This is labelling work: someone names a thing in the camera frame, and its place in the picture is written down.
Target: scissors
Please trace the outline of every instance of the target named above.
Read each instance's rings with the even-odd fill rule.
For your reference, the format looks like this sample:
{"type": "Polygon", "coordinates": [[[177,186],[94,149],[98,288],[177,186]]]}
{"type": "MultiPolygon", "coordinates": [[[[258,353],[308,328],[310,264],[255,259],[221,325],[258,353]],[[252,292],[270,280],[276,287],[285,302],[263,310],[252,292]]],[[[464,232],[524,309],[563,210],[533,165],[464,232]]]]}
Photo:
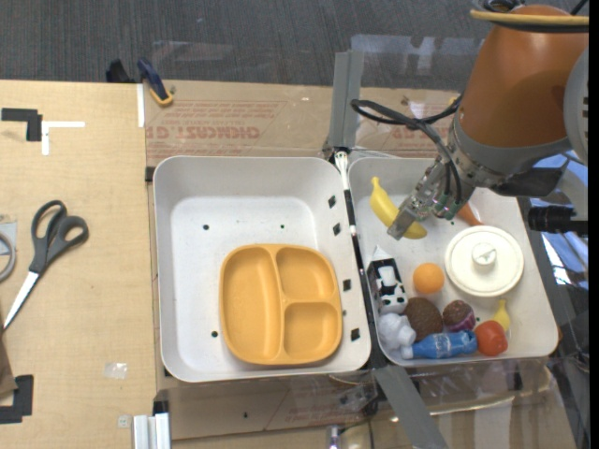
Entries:
{"type": "Polygon", "coordinates": [[[69,248],[85,242],[89,236],[90,232],[85,221],[79,216],[67,216],[66,206],[62,201],[54,199],[37,210],[34,220],[31,223],[31,237],[34,241],[34,259],[29,266],[29,273],[27,273],[25,282],[22,284],[8,312],[7,319],[4,322],[4,329],[8,327],[17,315],[22,304],[30,295],[32,289],[48,266],[69,248]],[[58,211],[50,218],[46,227],[46,234],[39,237],[37,234],[41,220],[44,216],[50,214],[50,210],[55,207],[58,211]],[[73,229],[79,230],[78,234],[73,238],[67,239],[68,233],[73,229]]]}

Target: black handle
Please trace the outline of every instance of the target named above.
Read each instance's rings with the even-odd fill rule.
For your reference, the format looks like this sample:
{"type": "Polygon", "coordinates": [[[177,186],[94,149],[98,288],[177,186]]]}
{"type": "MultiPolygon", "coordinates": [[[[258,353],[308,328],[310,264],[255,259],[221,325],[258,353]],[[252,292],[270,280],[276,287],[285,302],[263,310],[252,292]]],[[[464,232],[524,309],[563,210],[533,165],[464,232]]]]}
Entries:
{"type": "Polygon", "coordinates": [[[85,242],[89,236],[90,231],[83,218],[79,216],[66,216],[63,218],[58,224],[56,237],[50,244],[48,256],[46,256],[46,267],[69,248],[85,242]],[[72,229],[80,229],[80,233],[71,239],[66,239],[68,232],[72,229]]]}
{"type": "Polygon", "coordinates": [[[141,57],[138,60],[139,73],[142,79],[146,79],[154,92],[158,95],[161,100],[168,99],[167,89],[164,83],[160,79],[158,73],[153,68],[152,64],[147,58],[141,57]]]}
{"type": "Polygon", "coordinates": [[[48,248],[51,245],[52,240],[56,236],[58,232],[58,224],[61,219],[66,216],[66,206],[65,204],[58,200],[54,199],[49,201],[45,205],[43,205],[39,210],[37,210],[36,215],[34,216],[34,220],[31,223],[31,238],[34,241],[34,259],[29,266],[29,270],[34,273],[41,274],[47,266],[47,256],[48,256],[48,248]],[[39,222],[43,218],[44,214],[51,208],[58,207],[58,211],[50,221],[48,222],[48,227],[46,228],[46,233],[44,236],[39,237],[37,235],[37,230],[39,227],[39,222]]]}
{"type": "Polygon", "coordinates": [[[567,233],[574,231],[581,237],[589,236],[589,222],[573,220],[575,211],[565,206],[542,206],[531,208],[528,212],[528,226],[532,231],[547,233],[567,233]]]}

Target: gray carpet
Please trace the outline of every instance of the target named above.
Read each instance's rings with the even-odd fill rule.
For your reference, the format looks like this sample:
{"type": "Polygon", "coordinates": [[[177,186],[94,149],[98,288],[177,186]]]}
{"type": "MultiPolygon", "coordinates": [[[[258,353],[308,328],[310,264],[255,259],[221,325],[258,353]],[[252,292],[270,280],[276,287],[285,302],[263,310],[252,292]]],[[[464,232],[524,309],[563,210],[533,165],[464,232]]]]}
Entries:
{"type": "Polygon", "coordinates": [[[354,48],[365,86],[459,90],[489,30],[471,1],[0,0],[0,78],[104,81],[117,58],[138,78],[145,56],[164,79],[331,85],[354,48]]]}

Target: gray metal bar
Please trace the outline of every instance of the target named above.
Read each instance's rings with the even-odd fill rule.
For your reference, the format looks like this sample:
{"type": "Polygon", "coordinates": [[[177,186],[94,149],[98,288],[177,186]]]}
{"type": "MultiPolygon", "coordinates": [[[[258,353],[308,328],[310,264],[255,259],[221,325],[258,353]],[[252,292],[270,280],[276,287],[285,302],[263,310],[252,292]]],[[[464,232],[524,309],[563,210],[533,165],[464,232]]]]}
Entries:
{"type": "Polygon", "coordinates": [[[416,391],[410,376],[401,366],[375,369],[374,378],[380,384],[389,404],[400,419],[403,429],[417,449],[448,449],[439,427],[416,391]]]}
{"type": "Polygon", "coordinates": [[[359,88],[364,69],[363,51],[346,51],[335,54],[333,96],[330,109],[330,126],[327,143],[332,148],[353,148],[356,145],[358,114],[349,102],[359,98],[359,88]]]}

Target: orange ball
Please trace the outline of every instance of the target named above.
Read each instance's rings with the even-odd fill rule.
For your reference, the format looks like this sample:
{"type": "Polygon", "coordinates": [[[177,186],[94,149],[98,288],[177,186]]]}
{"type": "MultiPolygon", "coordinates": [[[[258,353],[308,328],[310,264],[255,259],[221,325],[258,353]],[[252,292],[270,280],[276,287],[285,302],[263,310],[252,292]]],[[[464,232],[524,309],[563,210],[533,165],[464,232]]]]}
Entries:
{"type": "Polygon", "coordinates": [[[441,291],[446,282],[446,276],[441,268],[434,263],[422,263],[412,275],[415,289],[426,295],[441,291]]]}

